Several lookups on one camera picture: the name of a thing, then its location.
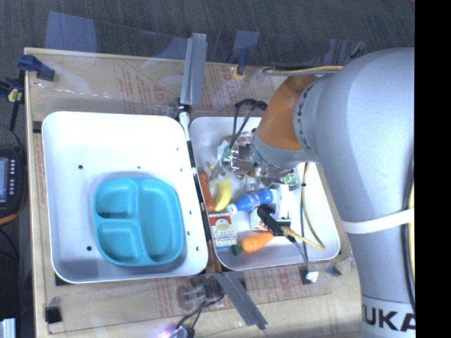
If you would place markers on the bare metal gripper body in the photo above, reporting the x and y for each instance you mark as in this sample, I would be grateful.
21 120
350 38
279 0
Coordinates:
239 160

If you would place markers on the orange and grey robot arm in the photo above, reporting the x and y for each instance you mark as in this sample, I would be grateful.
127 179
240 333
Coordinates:
356 146

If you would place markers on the yellow banana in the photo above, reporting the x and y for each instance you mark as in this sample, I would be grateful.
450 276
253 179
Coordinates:
224 194

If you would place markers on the blue bottle with white cap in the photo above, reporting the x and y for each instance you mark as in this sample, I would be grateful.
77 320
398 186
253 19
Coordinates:
252 200

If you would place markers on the orange sausage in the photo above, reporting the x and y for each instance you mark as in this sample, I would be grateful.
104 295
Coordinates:
206 193

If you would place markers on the red and yellow carton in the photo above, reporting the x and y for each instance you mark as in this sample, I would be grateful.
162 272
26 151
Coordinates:
222 231

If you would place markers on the orange carrot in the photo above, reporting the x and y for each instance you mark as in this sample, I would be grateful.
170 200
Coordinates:
255 242

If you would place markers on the blue divided plate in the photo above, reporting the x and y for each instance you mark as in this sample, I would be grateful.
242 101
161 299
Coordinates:
158 210

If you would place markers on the white plastic tray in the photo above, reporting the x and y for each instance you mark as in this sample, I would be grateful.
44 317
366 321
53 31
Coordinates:
317 231
116 143

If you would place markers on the brown cardboard board red print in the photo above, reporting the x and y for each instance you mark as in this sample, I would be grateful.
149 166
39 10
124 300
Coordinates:
141 83

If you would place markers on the black cylinder on white bracket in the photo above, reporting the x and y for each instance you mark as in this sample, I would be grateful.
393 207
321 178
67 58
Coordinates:
271 218

